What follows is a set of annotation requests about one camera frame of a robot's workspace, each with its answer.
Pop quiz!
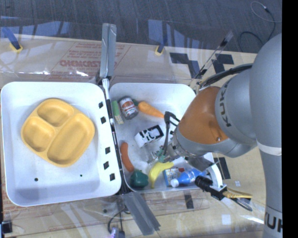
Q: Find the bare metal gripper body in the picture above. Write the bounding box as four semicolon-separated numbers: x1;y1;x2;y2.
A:
150;141;187;163

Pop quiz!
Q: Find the yellow banana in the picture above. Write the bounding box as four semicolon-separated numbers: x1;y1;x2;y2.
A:
148;161;175;189

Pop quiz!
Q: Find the black and white carton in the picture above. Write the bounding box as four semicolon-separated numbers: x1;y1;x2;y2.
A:
134;124;165;149

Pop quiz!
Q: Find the blue bottle white cap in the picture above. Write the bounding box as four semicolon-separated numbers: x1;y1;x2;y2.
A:
170;168;207;188

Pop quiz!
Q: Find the green pepper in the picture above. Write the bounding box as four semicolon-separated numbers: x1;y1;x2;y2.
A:
129;170;149;189

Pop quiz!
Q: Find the orange sausage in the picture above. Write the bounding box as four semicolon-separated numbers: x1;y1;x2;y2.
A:
119;142;136;173

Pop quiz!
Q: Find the orange carrot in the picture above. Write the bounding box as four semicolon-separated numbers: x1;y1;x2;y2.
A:
132;99;165;119

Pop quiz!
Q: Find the white plastic tray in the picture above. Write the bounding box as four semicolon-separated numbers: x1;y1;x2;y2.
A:
108;82;224;193
0;81;122;207

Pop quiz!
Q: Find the red and white can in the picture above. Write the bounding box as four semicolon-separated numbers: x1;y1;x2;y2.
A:
117;96;140;120

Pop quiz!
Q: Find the green and yellow stick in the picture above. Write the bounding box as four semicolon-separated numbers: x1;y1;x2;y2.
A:
111;100;125;125

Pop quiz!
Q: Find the brown cardboard board red print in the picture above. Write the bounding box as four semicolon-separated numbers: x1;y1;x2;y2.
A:
0;35;266;238

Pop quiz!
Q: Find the yellow divided plate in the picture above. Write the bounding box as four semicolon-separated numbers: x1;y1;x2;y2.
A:
20;97;96;169

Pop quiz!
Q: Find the black cylinder on white bracket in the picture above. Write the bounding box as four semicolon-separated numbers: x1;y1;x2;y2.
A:
194;162;228;201

